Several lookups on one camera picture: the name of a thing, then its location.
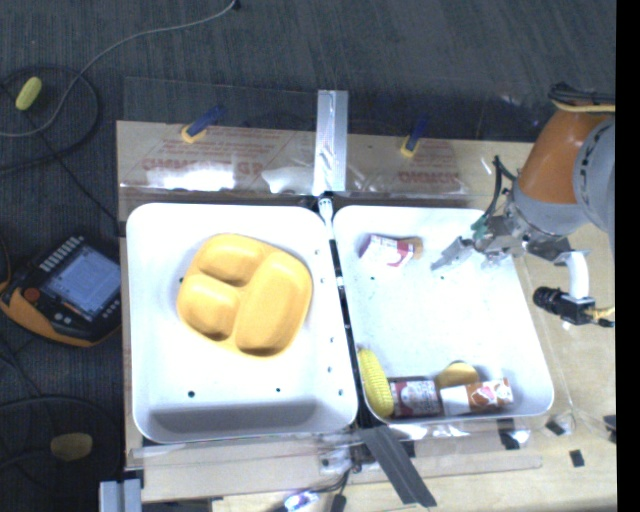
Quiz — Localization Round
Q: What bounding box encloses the olive green oval toy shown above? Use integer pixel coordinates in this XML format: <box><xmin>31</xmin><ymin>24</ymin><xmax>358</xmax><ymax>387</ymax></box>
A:
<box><xmin>49</xmin><ymin>431</ymin><xmax>95</xmax><ymax>463</ymax></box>

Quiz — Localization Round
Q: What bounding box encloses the yellow divided plate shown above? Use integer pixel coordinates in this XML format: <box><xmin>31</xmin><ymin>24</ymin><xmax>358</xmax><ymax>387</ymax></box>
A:
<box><xmin>175</xmin><ymin>232</ymin><xmax>315</xmax><ymax>359</ymax></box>

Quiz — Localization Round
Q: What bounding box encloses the yellow green oblong toy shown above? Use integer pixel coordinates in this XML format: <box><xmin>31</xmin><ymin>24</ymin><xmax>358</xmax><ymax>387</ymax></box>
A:
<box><xmin>14</xmin><ymin>75</ymin><xmax>44</xmax><ymax>112</ymax></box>

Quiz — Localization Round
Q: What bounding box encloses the white plastic tray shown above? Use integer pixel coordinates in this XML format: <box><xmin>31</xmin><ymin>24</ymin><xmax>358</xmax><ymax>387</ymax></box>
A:
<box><xmin>331</xmin><ymin>203</ymin><xmax>556</xmax><ymax>428</ymax></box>
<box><xmin>124</xmin><ymin>201</ymin><xmax>361</xmax><ymax>445</ymax></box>

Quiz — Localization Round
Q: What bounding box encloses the yellow toy lemon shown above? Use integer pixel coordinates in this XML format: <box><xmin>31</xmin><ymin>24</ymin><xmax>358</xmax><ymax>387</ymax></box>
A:
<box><xmin>434</xmin><ymin>360</ymin><xmax>481</xmax><ymax>391</ymax></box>

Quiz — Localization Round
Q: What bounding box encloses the red can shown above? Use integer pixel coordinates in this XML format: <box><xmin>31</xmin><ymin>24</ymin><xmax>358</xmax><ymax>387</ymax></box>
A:
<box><xmin>388</xmin><ymin>378</ymin><xmax>444</xmax><ymax>419</ymax></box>

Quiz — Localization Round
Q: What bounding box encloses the brown cardboard board red print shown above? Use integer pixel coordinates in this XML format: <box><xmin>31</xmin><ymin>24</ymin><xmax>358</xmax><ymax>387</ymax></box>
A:
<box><xmin>115</xmin><ymin>119</ymin><xmax>544</xmax><ymax>503</ymax></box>

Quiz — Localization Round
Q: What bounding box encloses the yellow toy corn cob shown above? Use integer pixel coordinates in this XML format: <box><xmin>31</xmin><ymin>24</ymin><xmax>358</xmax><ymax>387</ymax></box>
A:
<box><xmin>356</xmin><ymin>347</ymin><xmax>396</xmax><ymax>419</ymax></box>

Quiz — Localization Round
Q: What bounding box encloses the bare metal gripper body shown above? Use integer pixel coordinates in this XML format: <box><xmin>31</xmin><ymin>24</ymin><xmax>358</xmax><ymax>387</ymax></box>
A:
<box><xmin>471</xmin><ymin>213</ymin><xmax>532</xmax><ymax>265</ymax></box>

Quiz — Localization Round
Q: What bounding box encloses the black cylinder on white bracket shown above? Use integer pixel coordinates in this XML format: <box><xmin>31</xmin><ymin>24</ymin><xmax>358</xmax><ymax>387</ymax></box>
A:
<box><xmin>532</xmin><ymin>249</ymin><xmax>599</xmax><ymax>327</ymax></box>

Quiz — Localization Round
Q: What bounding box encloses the red and white carton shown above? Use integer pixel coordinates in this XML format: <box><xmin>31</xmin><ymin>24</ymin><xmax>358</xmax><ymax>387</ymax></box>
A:
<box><xmin>357</xmin><ymin>233</ymin><xmax>416</xmax><ymax>270</ymax></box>

